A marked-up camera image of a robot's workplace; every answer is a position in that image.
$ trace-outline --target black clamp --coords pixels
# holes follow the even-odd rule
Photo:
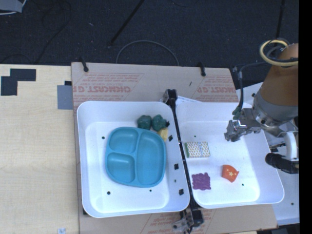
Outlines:
[[[200,210],[192,210],[186,212],[183,210],[180,212],[181,219],[172,224],[172,231],[176,233],[188,233],[190,234],[193,228],[200,226],[203,222],[203,215]]]
[[[205,73],[204,65],[203,65],[201,62],[199,62],[199,63],[196,65],[196,67],[200,68],[200,71],[201,71],[200,74],[201,74],[201,76],[205,77],[205,76],[206,76],[206,73]]]
[[[88,72],[89,68],[87,67],[86,62],[84,61],[84,59],[82,57],[79,57],[79,62],[82,63],[84,72]]]

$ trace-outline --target green toy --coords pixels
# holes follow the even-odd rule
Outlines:
[[[166,128],[167,127],[167,120],[163,119],[161,115],[156,115],[153,119],[152,119],[152,128],[155,131],[159,131],[162,128]]]
[[[139,119],[137,119],[137,127],[150,130],[152,125],[152,117],[149,115],[142,115]]]

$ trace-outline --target cardboard surface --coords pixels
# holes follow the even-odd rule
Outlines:
[[[179,96],[199,101],[238,102],[228,69],[205,68],[206,76],[196,67],[146,66],[87,63],[88,72],[79,62],[72,63],[73,104],[80,233],[153,234],[174,233],[172,223],[179,213],[140,214],[110,218],[92,218],[83,214],[81,201],[80,156],[77,132],[77,108],[88,100],[160,101],[166,89]],[[274,229],[276,218],[271,205],[202,209],[204,223],[194,234],[218,234]]]

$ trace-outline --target yellow cable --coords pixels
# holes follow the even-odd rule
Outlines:
[[[260,46],[260,55],[261,55],[262,59],[264,59],[266,62],[268,62],[269,64],[272,64],[272,65],[275,65],[275,66],[283,66],[283,67],[289,67],[289,66],[294,66],[294,65],[298,64],[299,61],[279,62],[279,61],[273,61],[273,60],[267,58],[266,55],[263,53],[263,49],[269,43],[280,43],[280,44],[284,45],[284,47],[288,46],[288,44],[282,40],[269,40],[269,41],[266,41],[265,43],[263,43]]]

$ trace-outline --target metal bracket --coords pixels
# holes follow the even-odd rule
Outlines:
[[[192,212],[187,213],[183,218],[172,224],[174,233],[184,233],[194,225]]]

